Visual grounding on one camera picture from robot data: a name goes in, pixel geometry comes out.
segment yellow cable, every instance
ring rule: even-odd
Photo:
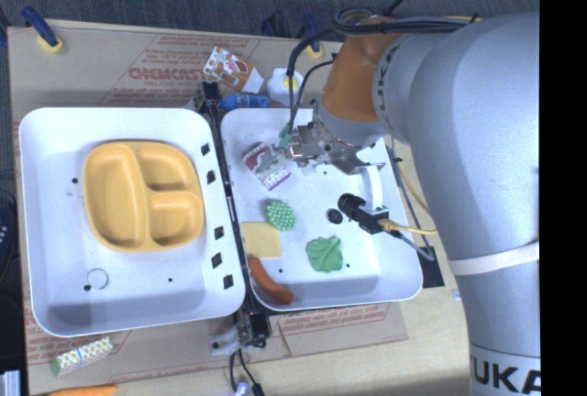
[[[385,231],[404,230],[409,231],[410,233],[417,233],[419,235],[435,235],[437,233],[436,229],[422,230],[420,228],[412,228],[411,226],[400,225],[393,220],[390,220],[389,218],[382,218],[378,221],[378,223]]]
[[[404,184],[407,186],[407,188],[410,190],[410,193],[412,193],[412,195],[414,196],[414,198],[416,199],[416,201],[420,204],[420,206],[426,211],[426,213],[430,216],[432,216],[432,214],[430,213],[430,210],[428,209],[428,206],[426,205],[426,203],[422,200],[422,198],[418,195],[418,193],[415,191],[414,186],[412,185],[412,183],[407,179],[407,176],[405,176],[404,173],[404,169],[402,168],[402,163],[397,163],[397,167],[400,170],[400,175],[402,176],[402,181],[404,181]]]

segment black round object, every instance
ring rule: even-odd
[[[337,209],[328,210],[327,215],[328,215],[328,220],[330,221],[330,223],[333,223],[336,225],[342,223],[342,213],[339,212]]]

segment beige table surface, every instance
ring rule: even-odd
[[[50,20],[55,28],[85,28],[89,32],[99,33],[102,25],[76,24],[67,21]],[[120,33],[119,45],[124,45],[126,33],[149,33],[150,28],[108,27]],[[20,30],[12,30],[12,39]],[[169,33],[182,34],[183,31],[168,30]],[[223,39],[234,44],[242,39],[242,49],[254,61],[261,75],[271,75],[271,69],[287,65],[287,59],[295,41],[290,39],[242,37],[217,35],[212,33],[184,32],[186,36],[199,36],[202,39]],[[320,61],[329,60],[332,52],[337,52],[339,44],[323,43],[325,53],[319,59],[302,54],[296,67],[301,73]],[[26,62],[30,56],[11,56],[11,65],[19,66],[27,73]],[[43,52],[35,59],[47,60],[50,74],[52,65],[58,65],[55,57]],[[116,49],[112,53],[116,60]],[[122,77],[108,75],[108,67],[102,63],[95,66],[95,72],[102,72],[104,78],[110,78],[123,88]],[[70,91],[63,91],[59,85],[45,84],[33,80],[21,79],[12,83],[13,117],[15,118],[15,135],[17,124],[29,111],[42,106],[55,105],[100,105],[104,100],[102,94],[93,89],[91,83],[80,79],[79,69],[60,69],[72,82]],[[317,71],[309,83],[305,102],[320,93],[327,76],[327,70]],[[404,170],[408,179],[419,189],[409,147],[399,144],[398,155],[404,159]],[[22,204],[21,185],[17,183],[19,203]],[[413,202],[418,218],[423,227],[431,227],[432,221],[424,211]],[[24,234],[21,230],[21,249],[26,249]],[[422,290],[414,299],[400,302],[400,308],[407,328],[408,339],[403,342],[380,344],[329,352],[307,357],[292,357],[261,363],[251,363],[249,370],[260,382],[265,393],[270,395],[397,395],[397,396],[456,396],[468,394],[469,351],[467,329],[462,308],[458,299],[457,286],[451,274],[444,249],[437,236],[430,238],[437,251],[440,269],[445,281],[444,287]],[[26,254],[23,258],[23,281],[28,278]],[[240,366],[236,366],[237,377],[245,376]],[[119,384],[117,394],[126,395],[202,395],[220,396],[233,394],[230,390],[227,368],[209,369],[195,373],[145,379]]]

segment yellow cheese slice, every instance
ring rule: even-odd
[[[245,251],[257,258],[280,258],[282,243],[279,231],[267,222],[243,222],[240,233],[245,242]]]

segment cardboard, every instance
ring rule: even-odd
[[[250,62],[267,79],[287,63],[296,41],[214,33],[110,26],[48,20],[63,41],[58,53],[37,42],[33,28],[8,32],[12,88],[15,163],[19,214],[23,214],[18,125],[33,109],[43,106],[182,107],[201,92],[203,68],[214,47],[230,50]],[[328,61],[340,44],[324,42],[325,52],[306,52],[297,70],[306,72]],[[260,89],[263,93],[265,84]],[[316,97],[320,78],[310,82],[304,101]],[[101,335],[63,339],[45,333],[30,306],[28,255],[24,222],[20,223],[21,262],[32,395],[62,388],[143,380],[227,367],[228,356],[212,356],[208,336],[225,332],[232,318],[134,329],[109,333],[112,351],[100,362],[57,379],[50,364],[59,354],[84,346]],[[251,361],[372,346],[407,339],[397,303],[288,313],[271,318],[272,336],[265,349],[249,352]]]

